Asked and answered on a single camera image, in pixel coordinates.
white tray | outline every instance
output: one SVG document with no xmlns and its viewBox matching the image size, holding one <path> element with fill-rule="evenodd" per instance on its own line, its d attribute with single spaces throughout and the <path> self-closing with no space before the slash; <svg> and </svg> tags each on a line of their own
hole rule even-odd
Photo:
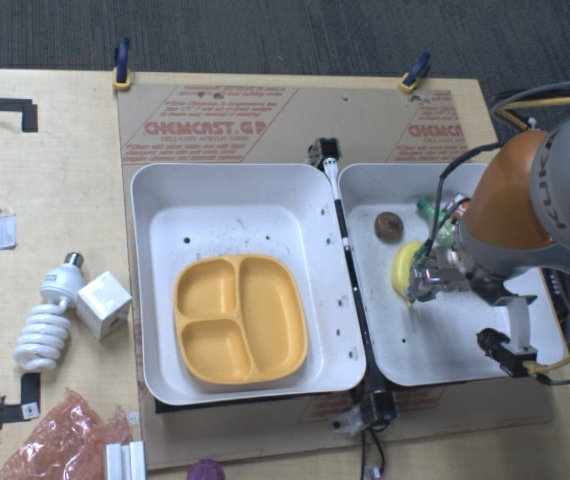
<svg viewBox="0 0 570 480">
<path fill-rule="evenodd" d="M 152 394 L 170 405 L 345 391 L 365 372 L 363 342 L 325 175 L 305 164 L 152 164 L 132 179 L 143 344 Z M 276 381 L 242 386 L 194 377 L 176 338 L 173 290 L 200 259 L 266 254 L 294 275 L 308 354 Z"/>
<path fill-rule="evenodd" d="M 506 308 L 490 307 L 472 293 L 440 293 L 410 309 L 392 288 L 391 265 L 398 248 L 411 240 L 423 242 L 429 234 L 416 202 L 435 195 L 444 168 L 445 164 L 352 164 L 339 178 L 376 363 L 400 385 L 506 375 L 476 343 L 476 333 L 486 327 L 510 334 Z M 471 196 L 484 169 L 483 164 L 458 167 L 445 181 L 443 202 L 456 192 Z M 404 236 L 396 244 L 384 243 L 374 234 L 374 220 L 383 211 L 403 219 Z M 538 295 L 529 306 L 531 345 L 538 349 L 538 362 L 560 360 L 563 338 L 540 271 L 532 269 L 505 286 L 520 295 Z"/>
</svg>

dark gray carpet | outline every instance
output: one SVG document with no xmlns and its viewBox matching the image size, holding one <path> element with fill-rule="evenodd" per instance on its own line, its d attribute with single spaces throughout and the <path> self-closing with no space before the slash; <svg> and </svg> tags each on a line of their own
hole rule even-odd
<svg viewBox="0 0 570 480">
<path fill-rule="evenodd" d="M 488 106 L 570 81 L 570 0 L 0 0 L 0 68 L 111 70 L 121 36 L 137 71 L 400 76 L 428 51 Z"/>
</svg>

pink plastic bag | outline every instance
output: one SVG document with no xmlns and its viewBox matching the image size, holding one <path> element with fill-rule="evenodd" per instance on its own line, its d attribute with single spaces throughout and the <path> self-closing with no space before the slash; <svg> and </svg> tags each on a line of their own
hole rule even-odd
<svg viewBox="0 0 570 480">
<path fill-rule="evenodd" d="M 67 389 L 29 439 L 0 471 L 0 480 L 101 480 L 105 445 L 128 444 L 132 434 L 120 407 L 106 422 L 87 401 Z"/>
</svg>

green object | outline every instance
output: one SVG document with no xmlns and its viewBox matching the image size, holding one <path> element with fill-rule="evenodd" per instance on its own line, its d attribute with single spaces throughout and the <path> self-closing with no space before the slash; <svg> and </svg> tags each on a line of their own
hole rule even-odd
<svg viewBox="0 0 570 480">
<path fill-rule="evenodd" d="M 427 220 L 430 229 L 434 216 L 436 215 L 436 205 L 430 196 L 425 196 L 419 199 L 416 203 L 418 212 Z M 439 212 L 439 222 L 445 218 L 445 212 Z M 436 240 L 441 245 L 452 245 L 454 243 L 454 224 L 448 219 L 436 232 Z"/>
</svg>

yellow divided plate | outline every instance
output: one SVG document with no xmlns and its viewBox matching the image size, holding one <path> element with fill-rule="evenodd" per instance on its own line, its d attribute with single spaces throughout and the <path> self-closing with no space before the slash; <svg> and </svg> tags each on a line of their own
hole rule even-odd
<svg viewBox="0 0 570 480">
<path fill-rule="evenodd" d="M 270 256 L 218 256 L 188 265 L 174 288 L 185 364 L 213 384 L 276 380 L 307 356 L 307 327 L 292 273 Z"/>
</svg>

